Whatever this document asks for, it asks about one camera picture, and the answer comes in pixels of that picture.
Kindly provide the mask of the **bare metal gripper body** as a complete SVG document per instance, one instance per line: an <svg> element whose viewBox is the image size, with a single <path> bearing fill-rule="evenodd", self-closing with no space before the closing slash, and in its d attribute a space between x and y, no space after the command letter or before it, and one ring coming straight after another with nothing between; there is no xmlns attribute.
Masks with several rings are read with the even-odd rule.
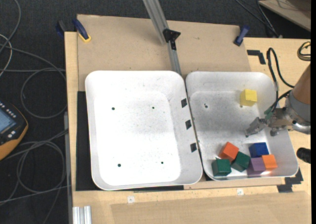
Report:
<svg viewBox="0 0 316 224"><path fill-rule="evenodd" d="M290 107L276 108L267 120L269 128L278 127L283 130L311 134L311 117L308 110L296 111Z"/></svg>

